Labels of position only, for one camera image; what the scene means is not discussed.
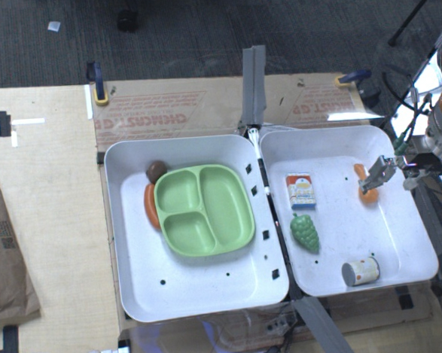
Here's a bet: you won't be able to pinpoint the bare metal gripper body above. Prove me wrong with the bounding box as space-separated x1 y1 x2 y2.
393 135 442 178

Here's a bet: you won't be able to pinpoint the orange carrot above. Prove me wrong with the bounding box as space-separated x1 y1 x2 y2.
353 161 381 206

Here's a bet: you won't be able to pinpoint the white plastic tray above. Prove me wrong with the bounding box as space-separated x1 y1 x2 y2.
258 120 442 302
102 129 292 326

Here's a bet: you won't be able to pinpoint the red white blue carton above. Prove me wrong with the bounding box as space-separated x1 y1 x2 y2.
284 171 318 211

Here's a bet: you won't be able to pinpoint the green grapes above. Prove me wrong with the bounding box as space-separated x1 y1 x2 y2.
288 211 322 256

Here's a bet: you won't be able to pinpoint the white can with orange dots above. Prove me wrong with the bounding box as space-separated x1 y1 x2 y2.
340 255 382 289

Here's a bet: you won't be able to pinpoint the green divided plate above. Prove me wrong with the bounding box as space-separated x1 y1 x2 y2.
151 161 259 261

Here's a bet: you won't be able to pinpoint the brown cardboard board red print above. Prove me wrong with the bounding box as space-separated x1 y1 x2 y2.
90 59 438 353

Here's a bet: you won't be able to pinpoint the brown round doughnut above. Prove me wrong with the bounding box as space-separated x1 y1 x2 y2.
145 159 169 185

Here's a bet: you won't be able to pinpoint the orange sausage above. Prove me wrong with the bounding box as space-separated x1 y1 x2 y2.
142 181 163 232

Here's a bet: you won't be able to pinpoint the brown paper bag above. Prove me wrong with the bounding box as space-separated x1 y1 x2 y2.
0 167 43 324

